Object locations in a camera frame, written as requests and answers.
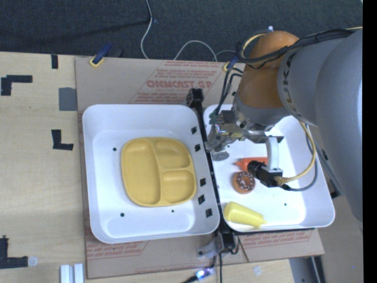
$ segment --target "wooden surface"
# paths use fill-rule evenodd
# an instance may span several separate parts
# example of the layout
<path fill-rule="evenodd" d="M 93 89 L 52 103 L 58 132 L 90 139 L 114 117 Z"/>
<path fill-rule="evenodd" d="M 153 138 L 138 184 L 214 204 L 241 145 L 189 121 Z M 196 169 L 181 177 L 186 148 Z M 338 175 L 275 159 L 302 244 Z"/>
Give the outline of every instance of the wooden surface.
<path fill-rule="evenodd" d="M 0 235 L 9 257 L 35 256 L 37 266 L 0 269 L 0 282 L 58 282 L 59 266 L 85 266 L 84 220 L 76 111 L 59 111 L 58 89 L 75 88 L 74 56 L 0 52 L 0 77 L 32 75 L 0 96 Z M 52 148 L 62 131 L 69 150 Z M 223 282 L 293 282 L 288 260 L 228 265 Z M 183 282 L 194 270 L 132 275 L 92 282 Z M 217 272 L 206 282 L 219 282 Z"/>

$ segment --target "yellow plate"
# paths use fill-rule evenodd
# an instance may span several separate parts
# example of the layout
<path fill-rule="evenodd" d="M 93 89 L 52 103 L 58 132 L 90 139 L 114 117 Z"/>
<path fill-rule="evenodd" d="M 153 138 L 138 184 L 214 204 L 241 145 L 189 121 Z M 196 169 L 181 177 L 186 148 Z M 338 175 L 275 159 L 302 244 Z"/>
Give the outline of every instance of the yellow plate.
<path fill-rule="evenodd" d="M 133 139 L 122 148 L 121 165 L 127 195 L 138 205 L 177 205 L 196 193 L 191 154 L 176 139 Z"/>

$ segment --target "white tray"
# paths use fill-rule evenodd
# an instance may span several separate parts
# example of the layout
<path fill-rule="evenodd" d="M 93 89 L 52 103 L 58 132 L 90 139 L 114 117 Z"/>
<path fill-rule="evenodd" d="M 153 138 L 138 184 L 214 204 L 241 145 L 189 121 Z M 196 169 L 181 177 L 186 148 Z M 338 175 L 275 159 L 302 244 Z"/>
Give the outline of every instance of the white tray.
<path fill-rule="evenodd" d="M 94 105 L 85 110 L 82 127 L 90 225 L 100 241 L 120 243 L 203 235 L 218 227 L 220 214 L 198 119 L 192 109 L 181 105 Z M 121 149 L 139 137 L 171 137 L 187 146 L 197 178 L 192 200 L 151 208 L 138 206 L 128 198 L 121 174 Z"/>
<path fill-rule="evenodd" d="M 204 122 L 207 134 L 211 129 L 209 114 L 217 106 L 210 106 L 204 111 Z M 222 110 L 230 110 L 231 105 L 223 105 Z M 285 117 L 268 133 L 272 136 L 284 136 L 279 143 L 279 168 L 284 177 L 301 173 L 310 163 L 311 153 L 307 147 L 305 132 L 298 121 Z M 256 179 L 255 188 L 246 195 L 237 193 L 231 183 L 234 173 L 241 171 L 234 163 L 243 157 L 266 157 L 265 144 L 254 144 L 249 140 L 236 141 L 229 145 L 228 159 L 213 161 L 214 174 L 219 190 L 222 207 L 227 202 L 234 201 L 256 212 L 261 213 L 266 224 L 259 229 L 252 226 L 228 222 L 227 224 L 238 232 L 280 231 L 286 229 L 318 228 L 330 225 L 335 217 L 335 211 L 323 175 L 319 160 L 318 178 L 316 183 L 303 192 L 285 191 L 279 187 L 268 188 Z M 298 188 L 308 185 L 314 176 L 314 167 L 301 179 L 289 183 L 290 187 Z"/>

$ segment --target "red object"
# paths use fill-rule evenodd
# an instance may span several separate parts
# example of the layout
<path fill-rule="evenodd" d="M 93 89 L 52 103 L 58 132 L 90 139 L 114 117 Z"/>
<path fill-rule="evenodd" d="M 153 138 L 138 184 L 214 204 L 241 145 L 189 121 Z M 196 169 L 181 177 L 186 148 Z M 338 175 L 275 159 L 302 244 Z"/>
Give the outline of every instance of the red object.
<path fill-rule="evenodd" d="M 235 165 L 240 167 L 241 171 L 247 172 L 247 165 L 253 160 L 257 160 L 258 162 L 267 164 L 266 157 L 245 157 L 236 162 Z"/>

